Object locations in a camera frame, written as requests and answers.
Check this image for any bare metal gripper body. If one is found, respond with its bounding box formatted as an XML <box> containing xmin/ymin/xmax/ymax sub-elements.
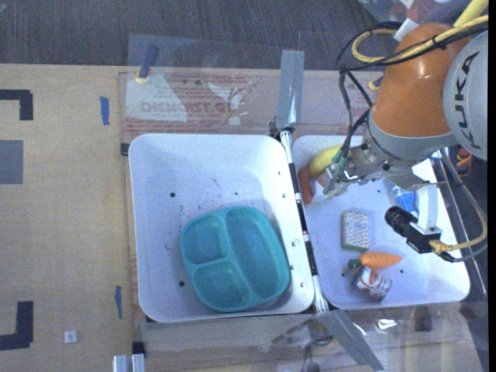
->
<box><xmin>332</xmin><ymin>143</ymin><xmax>390</xmax><ymax>188</ymax></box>

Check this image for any yellow banana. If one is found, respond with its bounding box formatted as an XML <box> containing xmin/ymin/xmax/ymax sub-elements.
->
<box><xmin>308</xmin><ymin>144</ymin><xmax>343</xmax><ymax>177</ymax></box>

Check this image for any red sausage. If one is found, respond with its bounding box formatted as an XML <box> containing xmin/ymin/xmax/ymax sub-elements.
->
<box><xmin>297</xmin><ymin>167</ymin><xmax>314</xmax><ymax>205</ymax></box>

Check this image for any thin black and white rod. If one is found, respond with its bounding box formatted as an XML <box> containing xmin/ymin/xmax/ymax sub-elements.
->
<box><xmin>278</xmin><ymin>129</ymin><xmax>330</xmax><ymax>313</ymax></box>

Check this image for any patterned white carton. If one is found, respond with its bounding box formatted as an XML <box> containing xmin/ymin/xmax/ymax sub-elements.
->
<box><xmin>339</xmin><ymin>209</ymin><xmax>370</xmax><ymax>252</ymax></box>

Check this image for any blue and white packet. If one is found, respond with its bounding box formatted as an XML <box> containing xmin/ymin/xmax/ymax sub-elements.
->
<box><xmin>387</xmin><ymin>181</ymin><xmax>420</xmax><ymax>219</ymax></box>

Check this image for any orange carrot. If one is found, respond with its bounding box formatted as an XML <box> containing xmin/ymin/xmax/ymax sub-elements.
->
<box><xmin>346</xmin><ymin>251</ymin><xmax>403</xmax><ymax>272</ymax></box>

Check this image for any white and orange can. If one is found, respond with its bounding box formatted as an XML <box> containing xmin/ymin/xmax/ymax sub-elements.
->
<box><xmin>351</xmin><ymin>266</ymin><xmax>393</xmax><ymax>302</ymax></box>

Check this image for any brown cardboard board red print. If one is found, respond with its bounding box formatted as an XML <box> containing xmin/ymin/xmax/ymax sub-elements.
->
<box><xmin>117</xmin><ymin>66</ymin><xmax>489</xmax><ymax>372</ymax></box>

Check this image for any green divided plate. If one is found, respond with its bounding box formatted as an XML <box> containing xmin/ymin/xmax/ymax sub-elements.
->
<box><xmin>178</xmin><ymin>205</ymin><xmax>291</xmax><ymax>313</ymax></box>

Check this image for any white plastic tray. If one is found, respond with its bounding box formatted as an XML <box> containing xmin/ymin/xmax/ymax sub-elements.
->
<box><xmin>291</xmin><ymin>134</ymin><xmax>472</xmax><ymax>311</ymax></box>
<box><xmin>127</xmin><ymin>132</ymin><xmax>315</xmax><ymax>323</ymax></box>

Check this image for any black cylinder on white bracket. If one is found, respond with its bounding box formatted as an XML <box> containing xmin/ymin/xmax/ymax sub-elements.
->
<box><xmin>384</xmin><ymin>184</ymin><xmax>443</xmax><ymax>254</ymax></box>

